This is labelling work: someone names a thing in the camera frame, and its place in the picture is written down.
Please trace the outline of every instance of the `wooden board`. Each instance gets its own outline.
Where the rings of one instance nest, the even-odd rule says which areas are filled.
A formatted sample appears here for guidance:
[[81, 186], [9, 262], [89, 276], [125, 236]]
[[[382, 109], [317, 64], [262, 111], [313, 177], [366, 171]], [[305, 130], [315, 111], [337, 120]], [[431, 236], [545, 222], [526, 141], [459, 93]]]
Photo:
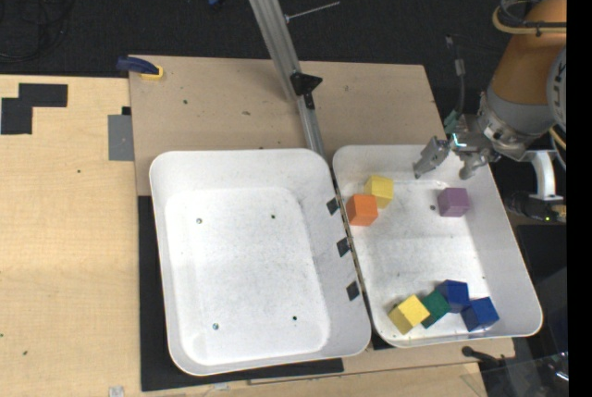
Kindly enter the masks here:
[[[297, 106], [271, 60], [138, 56], [163, 67], [160, 81], [130, 73], [138, 194], [170, 150], [306, 147]], [[425, 144], [444, 131], [418, 65], [302, 62], [321, 77], [314, 103], [327, 159], [353, 144]]]
[[[128, 80], [0, 76], [0, 95], [16, 97], [20, 82], [67, 84], [68, 107], [34, 108], [32, 135], [0, 135], [0, 394], [105, 397], [111, 386], [126, 397], [214, 392], [219, 387], [140, 389], [134, 165], [108, 161], [107, 137], [107, 116], [130, 105]], [[472, 345], [513, 355], [509, 339]], [[460, 367], [442, 366], [459, 359]], [[461, 374], [478, 376], [458, 345], [369, 348], [344, 365], [349, 376], [228, 388], [244, 396], [433, 395], [440, 382], [440, 395], [456, 396], [473, 395]]]

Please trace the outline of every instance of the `blue cube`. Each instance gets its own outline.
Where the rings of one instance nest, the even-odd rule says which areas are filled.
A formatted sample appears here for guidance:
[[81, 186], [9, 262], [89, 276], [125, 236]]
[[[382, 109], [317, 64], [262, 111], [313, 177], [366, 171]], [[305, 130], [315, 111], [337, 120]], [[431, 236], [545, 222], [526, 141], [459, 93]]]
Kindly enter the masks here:
[[451, 313], [461, 313], [469, 306], [469, 286], [466, 282], [444, 280], [436, 287], [436, 290], [448, 301]]
[[461, 312], [461, 316], [469, 331], [477, 328], [485, 329], [500, 319], [489, 297], [471, 300], [470, 306]]

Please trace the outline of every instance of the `black mat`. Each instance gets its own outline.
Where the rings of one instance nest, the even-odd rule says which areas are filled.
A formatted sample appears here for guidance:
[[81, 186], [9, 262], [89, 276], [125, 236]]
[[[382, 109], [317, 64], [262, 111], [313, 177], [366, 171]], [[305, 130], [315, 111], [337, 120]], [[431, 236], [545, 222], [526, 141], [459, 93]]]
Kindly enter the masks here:
[[341, 359], [269, 366], [206, 377], [194, 377], [181, 371], [175, 366], [168, 353], [154, 210], [150, 196], [138, 198], [138, 215], [140, 220], [140, 358], [143, 391], [160, 391], [232, 380], [285, 378], [343, 372]]
[[567, 267], [567, 225], [521, 225], [516, 240], [535, 286]]
[[66, 107], [66, 84], [20, 83], [18, 97], [1, 100], [0, 134], [32, 134], [34, 107]]

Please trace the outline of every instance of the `cube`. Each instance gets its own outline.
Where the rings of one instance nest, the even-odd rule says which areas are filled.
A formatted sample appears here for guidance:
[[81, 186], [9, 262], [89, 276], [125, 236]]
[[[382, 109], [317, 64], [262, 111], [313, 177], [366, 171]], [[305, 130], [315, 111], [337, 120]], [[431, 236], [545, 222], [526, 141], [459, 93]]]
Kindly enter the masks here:
[[364, 185], [364, 193], [373, 194], [380, 209], [386, 208], [390, 203], [393, 191], [393, 180], [378, 175], [371, 175]]
[[461, 312], [462, 321], [469, 331], [485, 329], [500, 320], [500, 316], [490, 297], [471, 300], [470, 305]]
[[422, 304], [429, 312], [429, 316], [422, 321], [424, 328], [431, 327], [450, 311], [448, 300], [438, 290], [433, 290], [429, 295], [424, 297]]
[[390, 321], [402, 334], [407, 334], [429, 316], [429, 311], [417, 295], [411, 295], [388, 313]]
[[465, 188], [446, 188], [438, 195], [438, 208], [443, 217], [461, 217], [469, 210]]
[[451, 313], [461, 313], [470, 304], [469, 286], [465, 282], [444, 280], [436, 290], [448, 301]]
[[352, 226], [370, 226], [378, 217], [378, 206], [373, 194], [354, 194], [345, 205]]

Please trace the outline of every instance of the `metal extrusion bar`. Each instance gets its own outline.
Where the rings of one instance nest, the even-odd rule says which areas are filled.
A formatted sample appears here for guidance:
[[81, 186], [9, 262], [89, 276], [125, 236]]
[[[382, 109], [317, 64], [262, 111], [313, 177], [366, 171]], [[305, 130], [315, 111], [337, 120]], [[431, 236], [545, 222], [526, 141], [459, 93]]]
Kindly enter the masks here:
[[325, 157], [325, 148], [315, 110], [306, 106], [302, 95], [296, 95], [290, 81], [290, 76], [295, 72], [300, 73], [301, 69], [279, 1], [249, 0], [249, 2], [263, 34], [267, 50], [279, 73], [284, 93], [290, 101], [296, 101], [308, 147]]

